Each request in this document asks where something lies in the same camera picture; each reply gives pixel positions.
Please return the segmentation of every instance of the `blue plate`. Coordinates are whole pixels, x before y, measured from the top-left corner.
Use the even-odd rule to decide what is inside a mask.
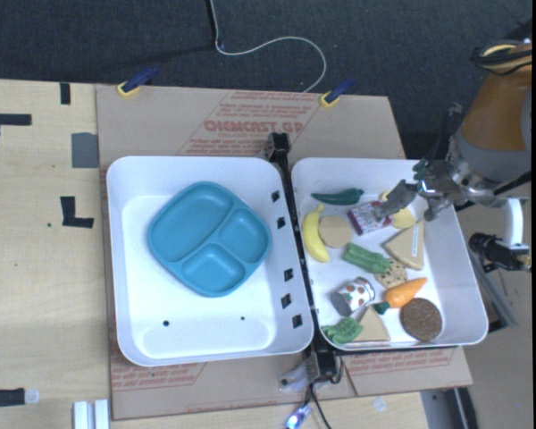
[[[208,181],[175,196],[151,222],[147,239],[161,265],[207,297],[233,292],[272,245],[260,216],[232,192]]]

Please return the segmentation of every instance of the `toy bread slice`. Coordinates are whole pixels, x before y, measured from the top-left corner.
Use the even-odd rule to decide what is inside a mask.
[[[373,308],[367,308],[359,324],[362,331],[352,341],[390,341],[391,336]]]
[[[423,268],[423,221],[404,229],[383,247],[403,265],[421,270]]]

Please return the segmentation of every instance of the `yellow banana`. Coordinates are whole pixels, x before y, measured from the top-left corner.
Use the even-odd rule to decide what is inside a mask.
[[[308,213],[304,217],[302,223],[302,237],[304,238],[304,244],[306,245],[307,252],[310,253],[310,256],[319,262],[329,262],[330,255],[318,233],[318,224],[320,222],[320,213],[322,210],[323,205],[318,205],[314,211]]]

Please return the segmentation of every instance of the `cardboard sheet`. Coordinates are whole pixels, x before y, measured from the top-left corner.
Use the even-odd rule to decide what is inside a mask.
[[[291,166],[310,157],[404,158],[386,97],[344,96],[330,109],[316,94],[142,87],[129,98],[96,86],[110,328],[113,419],[299,402],[281,391],[279,374],[302,354],[144,368],[127,361],[115,338],[111,243],[105,174],[122,156],[261,156],[271,132],[287,132]],[[465,386],[461,348],[344,358],[347,373],[319,390],[321,399]]]

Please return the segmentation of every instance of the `toy carrot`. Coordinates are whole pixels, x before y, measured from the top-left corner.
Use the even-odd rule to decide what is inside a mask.
[[[389,302],[391,308],[401,308],[409,302],[417,292],[419,292],[419,289],[421,289],[426,282],[427,278],[421,277],[393,286],[385,292],[385,301]]]

